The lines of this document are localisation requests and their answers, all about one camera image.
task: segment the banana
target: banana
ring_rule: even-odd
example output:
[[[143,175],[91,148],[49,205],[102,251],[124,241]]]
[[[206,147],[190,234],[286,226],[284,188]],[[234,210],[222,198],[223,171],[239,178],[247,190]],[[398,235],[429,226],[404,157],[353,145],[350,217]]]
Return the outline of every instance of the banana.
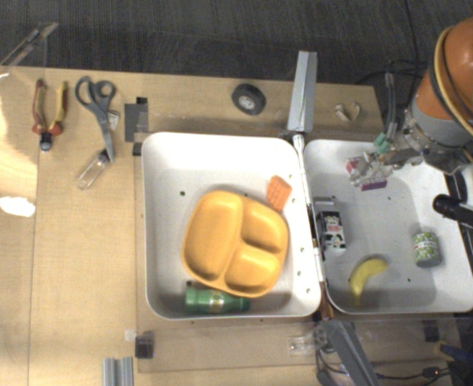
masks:
[[[357,304],[360,300],[360,296],[364,291],[365,283],[372,276],[376,276],[384,272],[389,267],[389,264],[383,259],[368,259],[362,261],[357,265],[349,277],[349,287],[351,288],[351,293]]]

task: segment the yellow plastic container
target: yellow plastic container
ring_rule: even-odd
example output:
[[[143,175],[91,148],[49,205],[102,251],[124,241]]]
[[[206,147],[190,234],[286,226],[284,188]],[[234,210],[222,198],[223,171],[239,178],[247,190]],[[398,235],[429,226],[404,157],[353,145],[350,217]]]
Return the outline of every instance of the yellow plastic container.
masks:
[[[181,260],[205,285],[257,298],[274,287],[288,240],[285,220],[270,207],[236,193],[212,191],[195,206]]]

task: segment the green can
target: green can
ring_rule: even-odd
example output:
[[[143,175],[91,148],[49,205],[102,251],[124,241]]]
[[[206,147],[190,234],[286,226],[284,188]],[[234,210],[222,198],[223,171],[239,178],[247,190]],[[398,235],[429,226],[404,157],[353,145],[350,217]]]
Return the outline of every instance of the green can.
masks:
[[[423,232],[412,236],[415,264],[428,268],[440,265],[440,249],[435,233]]]
[[[215,289],[195,289],[187,287],[185,309],[194,313],[223,314],[232,311],[249,310],[250,300],[238,298]]]

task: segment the wooden board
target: wooden board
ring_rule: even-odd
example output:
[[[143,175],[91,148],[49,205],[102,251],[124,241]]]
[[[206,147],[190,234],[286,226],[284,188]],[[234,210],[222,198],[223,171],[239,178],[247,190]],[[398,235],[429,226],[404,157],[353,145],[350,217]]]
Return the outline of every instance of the wooden board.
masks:
[[[16,113],[16,108],[10,108],[8,137],[13,140],[8,143],[16,147],[5,152],[10,162],[3,163],[2,170],[8,167],[12,171],[2,172],[0,184],[6,184],[2,194],[26,195],[36,203],[36,214],[12,220],[0,213],[0,276],[3,271],[10,276],[0,281],[0,384],[97,386],[105,357],[133,355],[130,336],[137,330],[138,207],[132,145],[123,142],[123,105],[134,103],[136,97],[147,97],[151,129],[184,121],[182,117],[187,116],[199,126],[215,120],[213,129],[222,127],[238,134],[249,127],[253,133],[263,133],[270,126],[278,132],[290,108],[292,83],[251,82],[263,90],[268,105],[259,117],[249,117],[230,99],[242,80],[59,69],[21,71],[29,77],[20,89],[2,94],[3,101],[23,111]],[[73,97],[75,83],[85,75],[115,84],[117,95],[111,109],[122,116],[114,136],[115,164],[91,190],[81,192],[75,186],[76,176],[104,147],[94,116]],[[54,141],[49,154],[38,151],[38,138],[29,131],[34,84],[41,76],[49,87],[45,100],[49,117],[55,112],[61,81],[67,80],[71,86],[64,133]],[[372,140],[381,130],[372,88],[318,84],[316,96],[315,128],[328,137]],[[353,123],[340,121],[334,114],[335,105],[342,103],[351,110],[353,101],[360,103],[362,114]],[[185,130],[192,127],[179,125]],[[3,321],[2,316],[9,318]],[[315,367],[135,373],[138,385],[293,383],[317,384]]]

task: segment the scissors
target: scissors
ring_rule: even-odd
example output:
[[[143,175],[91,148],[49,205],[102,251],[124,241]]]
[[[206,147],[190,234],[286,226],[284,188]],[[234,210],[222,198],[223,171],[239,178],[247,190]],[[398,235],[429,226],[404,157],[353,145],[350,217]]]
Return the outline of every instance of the scissors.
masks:
[[[84,101],[80,95],[80,87],[83,84],[87,84],[86,93],[88,94],[88,101]],[[115,86],[107,80],[93,83],[89,77],[85,76],[81,77],[76,84],[76,99],[96,117],[97,123],[101,127],[102,137],[106,144],[106,153],[110,162],[115,160],[115,151],[111,134],[109,133],[108,107],[114,95]]]

